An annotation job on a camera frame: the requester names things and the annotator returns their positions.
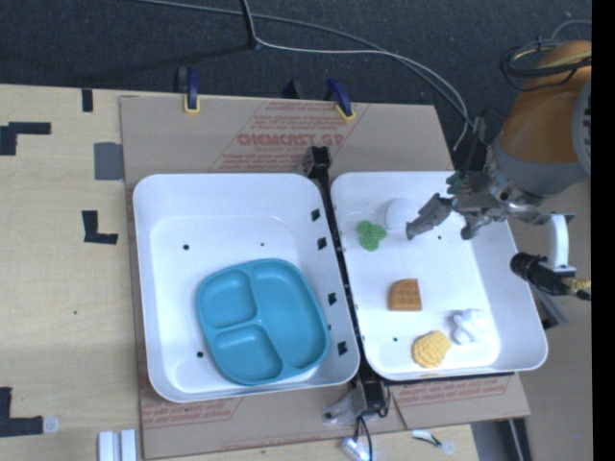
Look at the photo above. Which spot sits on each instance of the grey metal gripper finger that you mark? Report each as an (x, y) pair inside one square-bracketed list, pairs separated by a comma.
[(475, 224), (430, 216)]

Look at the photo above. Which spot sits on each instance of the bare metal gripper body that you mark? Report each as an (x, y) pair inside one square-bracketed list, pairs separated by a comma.
[(485, 197)]

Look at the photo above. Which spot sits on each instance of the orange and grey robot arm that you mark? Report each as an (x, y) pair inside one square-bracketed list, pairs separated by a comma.
[(543, 128)]

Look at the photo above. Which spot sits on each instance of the white egg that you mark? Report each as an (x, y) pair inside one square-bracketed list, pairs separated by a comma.
[(399, 213)]

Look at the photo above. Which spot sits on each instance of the white plastic tray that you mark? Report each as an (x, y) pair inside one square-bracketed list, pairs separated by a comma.
[(173, 281), (461, 267)]

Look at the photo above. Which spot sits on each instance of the green broccoli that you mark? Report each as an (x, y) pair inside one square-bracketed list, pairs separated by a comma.
[(371, 235)]

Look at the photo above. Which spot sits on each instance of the orange waffle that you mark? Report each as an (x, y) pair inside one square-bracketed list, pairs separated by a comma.
[(405, 296)]

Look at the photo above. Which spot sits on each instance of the thin black rod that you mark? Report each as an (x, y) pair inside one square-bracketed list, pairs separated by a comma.
[(342, 252)]

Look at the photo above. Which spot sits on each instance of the white toy figure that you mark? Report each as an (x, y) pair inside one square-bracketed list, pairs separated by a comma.
[(467, 327)]

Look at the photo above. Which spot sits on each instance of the yellow corn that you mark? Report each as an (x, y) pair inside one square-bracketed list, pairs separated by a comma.
[(430, 349)]

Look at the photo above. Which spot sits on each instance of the blue divided plate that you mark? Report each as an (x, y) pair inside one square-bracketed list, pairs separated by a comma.
[(262, 320)]

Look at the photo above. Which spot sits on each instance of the brown cardboard board red print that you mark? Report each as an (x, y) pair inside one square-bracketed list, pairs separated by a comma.
[(216, 132)]

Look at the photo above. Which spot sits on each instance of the black cylinder on white bracket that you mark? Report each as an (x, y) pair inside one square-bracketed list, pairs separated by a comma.
[(538, 268)]

